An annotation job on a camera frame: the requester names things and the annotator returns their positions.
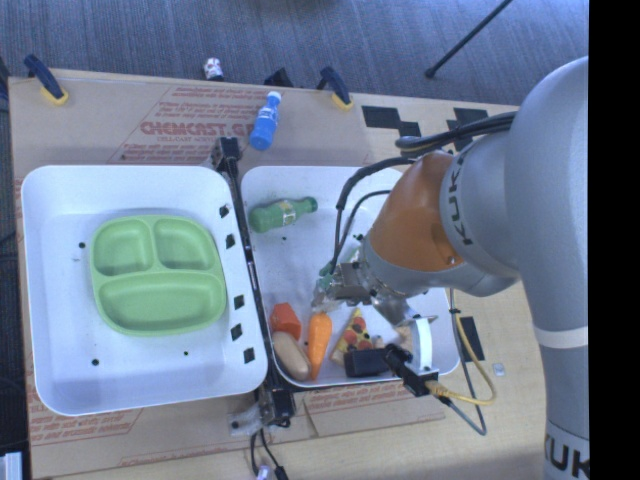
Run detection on thin black and white rod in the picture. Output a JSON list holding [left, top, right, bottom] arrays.
[[225, 165, 281, 394]]

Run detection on yellow pizza slice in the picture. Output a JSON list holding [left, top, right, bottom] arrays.
[[328, 307, 375, 367]]

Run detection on white plastic tray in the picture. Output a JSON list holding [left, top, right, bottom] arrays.
[[239, 165, 461, 389], [20, 164, 270, 417]]

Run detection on black cylinder on white bracket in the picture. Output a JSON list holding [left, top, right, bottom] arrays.
[[343, 316, 441, 398]]

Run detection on orange carton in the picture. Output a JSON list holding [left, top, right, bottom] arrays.
[[269, 302, 303, 342]]

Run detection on orange carrot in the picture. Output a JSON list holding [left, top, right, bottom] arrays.
[[306, 311, 334, 382]]

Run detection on tan biscuit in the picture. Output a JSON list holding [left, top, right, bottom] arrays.
[[393, 323, 416, 354]]

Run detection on brown cardboard board red print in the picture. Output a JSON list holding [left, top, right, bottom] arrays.
[[7, 67, 521, 472]]

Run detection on black tripod stand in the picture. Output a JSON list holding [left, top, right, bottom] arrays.
[[424, 0, 547, 80]]

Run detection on black block with thin wires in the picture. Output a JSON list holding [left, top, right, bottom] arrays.
[[210, 136, 244, 172], [256, 386, 298, 427]]

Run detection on tan bread roll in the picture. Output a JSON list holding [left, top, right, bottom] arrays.
[[271, 331, 312, 383]]

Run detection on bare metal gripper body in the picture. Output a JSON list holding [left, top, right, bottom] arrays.
[[329, 261, 402, 306]]

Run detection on green plastic bottle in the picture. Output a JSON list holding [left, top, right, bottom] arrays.
[[248, 196, 319, 234]]

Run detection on green divided plate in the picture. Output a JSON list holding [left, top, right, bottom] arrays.
[[89, 214, 229, 338]]

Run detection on blue plastic bottle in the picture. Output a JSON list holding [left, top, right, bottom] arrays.
[[248, 90, 283, 152]]

